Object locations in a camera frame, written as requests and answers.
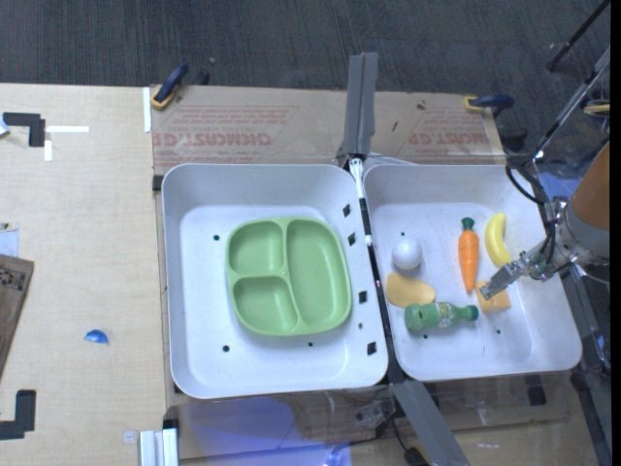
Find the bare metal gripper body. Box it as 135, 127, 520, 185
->
516, 240, 578, 283

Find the yellow cheese wedge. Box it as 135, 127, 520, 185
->
474, 280, 512, 314

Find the yellow banana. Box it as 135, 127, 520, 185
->
484, 213, 513, 268

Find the orange carrot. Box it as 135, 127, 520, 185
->
457, 216, 480, 293

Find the white plastic tray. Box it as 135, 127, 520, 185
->
362, 163, 583, 383
161, 162, 389, 400

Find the green plastic bottle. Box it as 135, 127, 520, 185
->
404, 301, 480, 333

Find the yellow oval toy food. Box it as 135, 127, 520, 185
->
385, 272, 437, 309

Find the white ball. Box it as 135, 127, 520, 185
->
391, 237, 423, 271

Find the green divided plate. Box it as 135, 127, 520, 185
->
225, 216, 353, 337

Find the brown cardboard board red print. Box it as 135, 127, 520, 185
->
149, 83, 573, 460

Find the brown paper packet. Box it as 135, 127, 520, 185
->
0, 253, 35, 378

